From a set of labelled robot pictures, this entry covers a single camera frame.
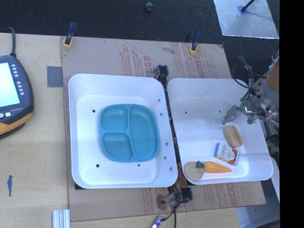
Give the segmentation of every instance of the wooden table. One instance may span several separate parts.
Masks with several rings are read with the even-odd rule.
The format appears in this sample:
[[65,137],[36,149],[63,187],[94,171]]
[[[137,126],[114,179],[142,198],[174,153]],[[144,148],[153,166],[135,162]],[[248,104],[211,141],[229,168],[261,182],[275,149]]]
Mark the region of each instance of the wooden table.
[[[0,56],[9,55],[10,33],[0,33]],[[51,228],[55,209],[69,209],[63,88],[47,86],[47,66],[61,66],[60,36],[16,35],[17,59],[31,80],[36,112],[0,140],[0,228]],[[7,181],[12,176],[9,196]],[[152,216],[72,222],[72,228],[149,227]],[[162,228],[174,226],[173,216]],[[177,227],[237,228],[235,208],[177,214]]]

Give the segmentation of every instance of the white tray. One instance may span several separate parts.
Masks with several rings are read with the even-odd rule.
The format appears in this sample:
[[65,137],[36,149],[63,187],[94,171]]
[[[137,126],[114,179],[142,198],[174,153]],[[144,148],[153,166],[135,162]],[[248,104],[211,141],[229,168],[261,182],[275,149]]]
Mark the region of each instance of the white tray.
[[[153,78],[77,74],[68,84],[74,181],[86,189],[168,187],[178,175],[162,84]],[[160,150],[142,162],[117,162],[102,151],[99,115],[114,104],[148,107],[157,121]]]
[[[176,78],[168,83],[182,167],[187,162],[213,161],[232,170],[223,174],[205,172],[201,180],[189,182],[203,185],[261,181],[272,176],[273,166],[260,122],[247,124],[247,116],[242,114],[236,120],[222,124],[227,111],[232,105],[240,105],[240,98],[246,91],[233,79]],[[228,125],[235,125],[244,140],[244,144],[237,148],[240,151],[237,166],[214,157],[217,143],[228,145],[223,132]]]

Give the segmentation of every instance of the blue plate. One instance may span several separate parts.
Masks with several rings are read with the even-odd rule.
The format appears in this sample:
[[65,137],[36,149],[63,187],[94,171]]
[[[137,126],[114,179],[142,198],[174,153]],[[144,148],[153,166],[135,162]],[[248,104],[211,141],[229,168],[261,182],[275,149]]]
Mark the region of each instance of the blue plate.
[[102,149],[113,161],[148,161],[160,149],[155,116],[143,105],[107,106],[100,114],[99,131]]

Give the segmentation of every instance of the blue marking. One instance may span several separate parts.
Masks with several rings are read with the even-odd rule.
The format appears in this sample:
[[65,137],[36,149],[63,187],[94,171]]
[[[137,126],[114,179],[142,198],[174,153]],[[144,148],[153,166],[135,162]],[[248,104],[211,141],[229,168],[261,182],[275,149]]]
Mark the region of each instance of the blue marking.
[[237,10],[239,11],[240,14],[247,15],[247,14],[249,13],[248,8],[245,10],[244,13],[243,13],[242,10],[241,10],[242,8],[243,8],[243,6],[238,6],[238,7],[237,7]]
[[12,196],[12,194],[11,194],[11,186],[12,186],[12,184],[13,184],[12,178],[13,178],[13,177],[12,177],[11,175],[9,175],[8,187],[9,187],[9,196],[10,196],[10,197]]

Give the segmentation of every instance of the small green object on floor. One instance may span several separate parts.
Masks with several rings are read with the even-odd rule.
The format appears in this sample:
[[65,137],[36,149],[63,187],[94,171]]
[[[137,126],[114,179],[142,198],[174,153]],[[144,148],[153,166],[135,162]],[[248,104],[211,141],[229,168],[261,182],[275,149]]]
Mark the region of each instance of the small green object on floor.
[[152,8],[153,8],[153,4],[151,2],[147,2],[144,6],[144,8],[148,11],[148,12],[151,12],[152,11]]
[[205,165],[202,162],[200,161],[196,162],[196,168],[204,168],[204,167]]

